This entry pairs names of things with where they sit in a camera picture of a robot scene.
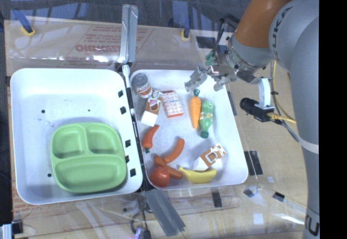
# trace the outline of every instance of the yellow toy banana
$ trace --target yellow toy banana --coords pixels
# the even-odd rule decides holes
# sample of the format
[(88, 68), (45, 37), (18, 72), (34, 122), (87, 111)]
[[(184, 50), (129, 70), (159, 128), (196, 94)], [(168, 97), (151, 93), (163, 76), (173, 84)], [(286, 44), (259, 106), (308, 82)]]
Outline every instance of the yellow toy banana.
[(197, 171), (190, 171), (186, 170), (182, 167), (179, 167), (179, 170), (184, 173), (185, 177), (193, 182), (193, 183), (207, 183), (211, 182), (212, 179), (215, 178), (217, 174), (216, 169), (209, 169), (203, 172), (197, 172)]

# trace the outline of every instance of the green divided plate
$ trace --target green divided plate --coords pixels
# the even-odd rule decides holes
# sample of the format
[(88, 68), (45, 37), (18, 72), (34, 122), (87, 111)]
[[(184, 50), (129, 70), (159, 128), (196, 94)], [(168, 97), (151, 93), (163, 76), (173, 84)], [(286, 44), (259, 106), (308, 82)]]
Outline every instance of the green divided plate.
[(50, 143), (53, 174), (72, 193), (92, 193), (120, 185), (126, 177), (124, 149), (111, 126), (87, 122), (59, 127)]

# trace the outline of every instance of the soda can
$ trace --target soda can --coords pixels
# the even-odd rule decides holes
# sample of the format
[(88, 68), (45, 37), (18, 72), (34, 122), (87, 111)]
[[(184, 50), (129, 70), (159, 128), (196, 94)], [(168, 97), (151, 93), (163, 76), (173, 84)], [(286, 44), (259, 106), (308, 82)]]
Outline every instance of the soda can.
[(138, 73), (134, 76), (132, 86), (141, 98), (149, 98), (153, 93), (152, 87), (148, 82), (148, 77), (143, 73)]

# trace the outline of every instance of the green bottle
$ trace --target green bottle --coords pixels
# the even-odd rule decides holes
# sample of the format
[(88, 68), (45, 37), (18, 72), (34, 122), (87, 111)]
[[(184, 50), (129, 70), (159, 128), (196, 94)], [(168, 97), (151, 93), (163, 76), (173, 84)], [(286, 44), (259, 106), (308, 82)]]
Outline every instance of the green bottle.
[(213, 120), (213, 108), (214, 105), (208, 101), (205, 100), (201, 104), (201, 112), (200, 112), (200, 119), (199, 119), (199, 124), (201, 127), (201, 133), (200, 136), (201, 138), (208, 138), (208, 128), (212, 125), (212, 120)]

